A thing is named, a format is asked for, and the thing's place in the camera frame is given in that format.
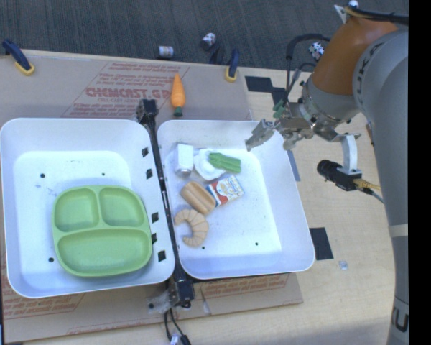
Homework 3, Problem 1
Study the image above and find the thin black and white rod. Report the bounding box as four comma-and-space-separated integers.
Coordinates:
143, 115, 183, 284

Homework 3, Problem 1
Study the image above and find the tan hot dog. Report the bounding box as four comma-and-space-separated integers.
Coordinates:
180, 180, 217, 216

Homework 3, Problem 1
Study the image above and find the black and white spotted carton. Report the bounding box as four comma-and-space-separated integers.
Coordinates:
308, 41, 325, 61

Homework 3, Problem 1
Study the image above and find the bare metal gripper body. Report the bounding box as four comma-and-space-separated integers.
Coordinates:
274, 101, 346, 142

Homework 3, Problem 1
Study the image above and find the green divided plate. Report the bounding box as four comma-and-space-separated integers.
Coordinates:
51, 185, 154, 278

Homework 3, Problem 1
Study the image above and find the red and white printed packet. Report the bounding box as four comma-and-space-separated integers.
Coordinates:
205, 175, 246, 208

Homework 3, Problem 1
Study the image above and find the white fried egg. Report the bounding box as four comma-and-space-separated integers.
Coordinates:
193, 148, 226, 182

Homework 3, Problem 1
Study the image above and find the brown cardboard board red print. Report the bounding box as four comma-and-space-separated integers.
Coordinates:
0, 48, 305, 344

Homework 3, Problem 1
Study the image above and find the small white and black can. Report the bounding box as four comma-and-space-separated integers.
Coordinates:
200, 32, 217, 51

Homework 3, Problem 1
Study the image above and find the green asparagus bundle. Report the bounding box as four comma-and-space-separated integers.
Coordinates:
208, 152, 242, 174

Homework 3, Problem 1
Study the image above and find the white plastic tray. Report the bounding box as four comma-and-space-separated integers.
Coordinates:
157, 119, 316, 280
0, 117, 176, 299

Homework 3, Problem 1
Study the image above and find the tan croissant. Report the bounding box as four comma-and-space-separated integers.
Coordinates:
174, 208, 210, 248

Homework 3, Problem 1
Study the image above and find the orange carrot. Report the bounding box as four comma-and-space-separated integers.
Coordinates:
170, 73, 186, 118

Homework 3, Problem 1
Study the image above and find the black cylinder on white bracket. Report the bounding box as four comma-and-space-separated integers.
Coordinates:
316, 133, 363, 192

